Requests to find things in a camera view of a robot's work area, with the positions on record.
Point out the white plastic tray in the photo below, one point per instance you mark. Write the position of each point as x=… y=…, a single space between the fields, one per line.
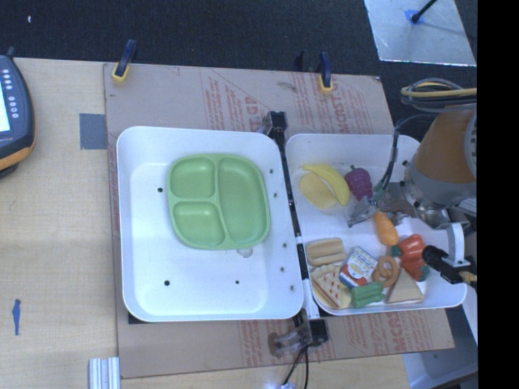
x=202 y=282
x=344 y=148

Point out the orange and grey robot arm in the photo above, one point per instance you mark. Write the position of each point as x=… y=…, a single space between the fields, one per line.
x=444 y=152

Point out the tan hot dog bun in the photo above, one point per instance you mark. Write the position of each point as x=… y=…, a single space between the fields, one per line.
x=325 y=251

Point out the purple grapes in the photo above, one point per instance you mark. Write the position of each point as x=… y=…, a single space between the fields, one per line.
x=360 y=182

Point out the orange carrot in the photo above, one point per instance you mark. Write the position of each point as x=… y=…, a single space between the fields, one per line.
x=386 y=229

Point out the green pea pod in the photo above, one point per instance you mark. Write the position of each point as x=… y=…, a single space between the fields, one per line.
x=366 y=295

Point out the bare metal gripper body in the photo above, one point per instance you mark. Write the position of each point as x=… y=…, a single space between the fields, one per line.
x=399 y=201

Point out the black cylinder on white bracket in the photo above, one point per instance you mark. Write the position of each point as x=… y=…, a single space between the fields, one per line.
x=440 y=259

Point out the small white and red carton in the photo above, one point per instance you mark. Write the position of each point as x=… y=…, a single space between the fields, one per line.
x=357 y=266

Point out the orange bell pepper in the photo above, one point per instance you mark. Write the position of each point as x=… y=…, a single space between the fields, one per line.
x=413 y=253

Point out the brown cardboard board, red print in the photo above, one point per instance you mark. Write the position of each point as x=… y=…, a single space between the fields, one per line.
x=170 y=95

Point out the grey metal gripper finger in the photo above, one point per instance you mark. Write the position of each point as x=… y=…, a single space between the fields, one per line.
x=400 y=218
x=363 y=212

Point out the green divided plate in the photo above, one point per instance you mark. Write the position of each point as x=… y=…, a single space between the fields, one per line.
x=239 y=201

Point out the tan sandwich wedge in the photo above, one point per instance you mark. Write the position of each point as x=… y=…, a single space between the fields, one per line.
x=403 y=292

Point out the yellow round slice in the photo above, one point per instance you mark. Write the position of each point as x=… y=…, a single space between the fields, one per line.
x=316 y=193

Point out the brown pretzel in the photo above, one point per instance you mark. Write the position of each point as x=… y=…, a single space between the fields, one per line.
x=384 y=276

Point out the yellow banana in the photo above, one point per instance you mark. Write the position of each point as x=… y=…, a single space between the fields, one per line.
x=334 y=178

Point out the thin black and white rod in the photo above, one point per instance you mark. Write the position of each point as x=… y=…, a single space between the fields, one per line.
x=292 y=217

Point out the yellow pizza slice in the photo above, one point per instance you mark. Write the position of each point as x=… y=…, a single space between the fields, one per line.
x=329 y=288

